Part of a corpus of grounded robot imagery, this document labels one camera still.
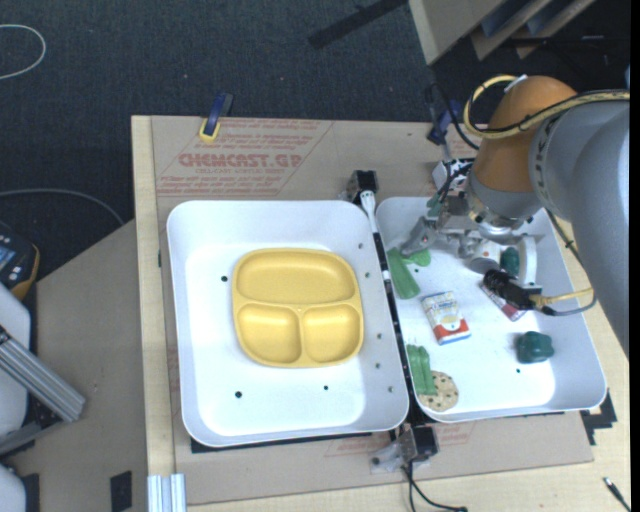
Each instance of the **yellow plate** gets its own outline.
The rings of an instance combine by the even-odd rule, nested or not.
[[[233,272],[233,319],[245,353],[282,367],[347,361],[363,340],[362,302],[351,266],[314,249],[261,249]]]

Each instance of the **cardboard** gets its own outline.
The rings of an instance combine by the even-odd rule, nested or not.
[[[388,433],[194,453],[180,415],[179,361],[169,275],[166,220],[182,201],[335,199],[354,170],[375,170],[378,201],[429,196],[441,148],[422,123],[222,119],[212,145],[196,117],[152,117],[158,229],[176,470],[190,505],[400,482],[400,472],[370,468]],[[473,156],[451,130],[451,151]],[[440,452],[419,467],[430,479],[593,460],[577,412],[435,424]]]

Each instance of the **yellow and blue clamp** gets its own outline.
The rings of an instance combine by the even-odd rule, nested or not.
[[[233,95],[224,92],[218,93],[213,100],[213,106],[209,113],[209,117],[202,122],[200,127],[200,139],[204,142],[211,143],[216,140],[220,132],[220,118],[226,116],[231,110],[233,104]]]

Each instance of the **multimeter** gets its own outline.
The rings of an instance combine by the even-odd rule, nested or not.
[[[36,246],[0,224],[0,282],[19,300],[35,281],[39,263]]]

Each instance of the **black floor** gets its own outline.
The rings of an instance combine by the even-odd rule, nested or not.
[[[408,5],[384,1],[388,12],[366,22],[377,3],[4,1],[0,24],[37,29],[47,52],[0,80],[0,222],[39,247],[40,277],[49,274],[118,220],[85,197],[6,193],[66,189],[130,220],[130,117],[203,116],[219,90],[234,94],[238,117],[429,121],[423,91],[434,79],[462,102],[498,73],[554,76],[579,91],[625,84],[630,0],[597,0],[526,59],[504,46],[480,62],[464,38],[431,69]],[[39,44],[0,29],[0,76],[37,59]]]

